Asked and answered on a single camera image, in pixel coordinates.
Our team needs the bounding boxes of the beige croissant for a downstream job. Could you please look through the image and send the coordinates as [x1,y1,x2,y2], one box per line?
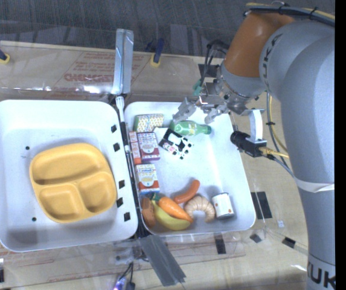
[184,194,216,223]

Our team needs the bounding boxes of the yellow banana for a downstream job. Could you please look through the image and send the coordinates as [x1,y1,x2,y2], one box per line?
[151,200,191,231]

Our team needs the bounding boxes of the orange narrow carton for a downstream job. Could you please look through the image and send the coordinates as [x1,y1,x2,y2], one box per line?
[128,130,143,166]

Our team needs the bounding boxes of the green and yellow packet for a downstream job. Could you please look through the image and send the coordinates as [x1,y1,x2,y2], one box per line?
[133,113,165,134]

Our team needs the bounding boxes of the green clear plastic bottle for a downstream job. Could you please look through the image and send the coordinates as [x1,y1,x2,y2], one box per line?
[168,120,213,137]

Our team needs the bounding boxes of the orange sausage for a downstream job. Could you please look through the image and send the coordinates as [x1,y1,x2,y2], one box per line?
[173,179,201,205]

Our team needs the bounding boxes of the brown bread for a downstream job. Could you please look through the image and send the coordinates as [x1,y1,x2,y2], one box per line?
[141,196,157,228]

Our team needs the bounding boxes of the maroon and white carton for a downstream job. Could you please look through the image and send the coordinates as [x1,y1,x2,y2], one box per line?
[136,132,161,163]

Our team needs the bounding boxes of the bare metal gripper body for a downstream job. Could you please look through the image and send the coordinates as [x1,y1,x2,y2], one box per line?
[199,76,257,116]

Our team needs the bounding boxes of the yellow divided plate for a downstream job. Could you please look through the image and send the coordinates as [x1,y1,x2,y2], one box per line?
[29,142,118,224]

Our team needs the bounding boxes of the orange and white carton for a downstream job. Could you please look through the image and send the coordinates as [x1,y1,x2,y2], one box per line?
[135,163,161,195]

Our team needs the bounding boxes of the black and white cow carton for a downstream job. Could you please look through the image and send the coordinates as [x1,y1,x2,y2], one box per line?
[158,128,194,160]

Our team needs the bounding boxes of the orange carrot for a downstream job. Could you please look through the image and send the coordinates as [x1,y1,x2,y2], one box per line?
[151,193,194,223]

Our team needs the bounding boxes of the white small can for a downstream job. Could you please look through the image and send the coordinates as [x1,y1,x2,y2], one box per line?
[211,192,235,220]

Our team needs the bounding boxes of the black cylinder on white bracket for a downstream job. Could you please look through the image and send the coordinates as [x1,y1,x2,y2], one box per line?
[229,108,268,158]

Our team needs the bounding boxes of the brown cardboard board red print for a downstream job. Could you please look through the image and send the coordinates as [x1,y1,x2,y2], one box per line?
[0,40,247,286]

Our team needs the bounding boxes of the white plastic tray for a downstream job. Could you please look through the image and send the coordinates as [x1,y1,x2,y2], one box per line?
[123,101,257,237]
[0,99,139,253]

